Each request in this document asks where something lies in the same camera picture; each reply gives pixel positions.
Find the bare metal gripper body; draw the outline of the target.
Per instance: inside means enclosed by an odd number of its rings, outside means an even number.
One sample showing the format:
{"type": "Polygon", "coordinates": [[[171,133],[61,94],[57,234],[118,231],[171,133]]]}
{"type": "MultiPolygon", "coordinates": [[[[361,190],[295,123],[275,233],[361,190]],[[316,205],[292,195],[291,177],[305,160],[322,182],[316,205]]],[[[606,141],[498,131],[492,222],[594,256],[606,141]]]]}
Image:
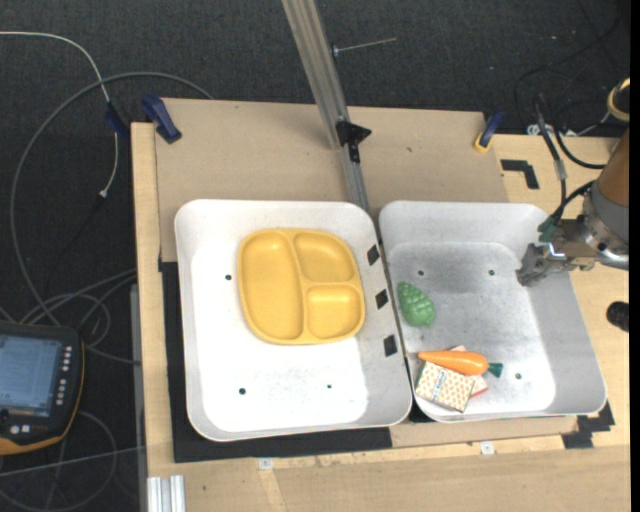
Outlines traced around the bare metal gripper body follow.
{"type": "Polygon", "coordinates": [[[562,219],[554,231],[552,254],[581,269],[595,263],[622,271],[629,270],[629,246],[597,216],[579,215],[562,219]]]}

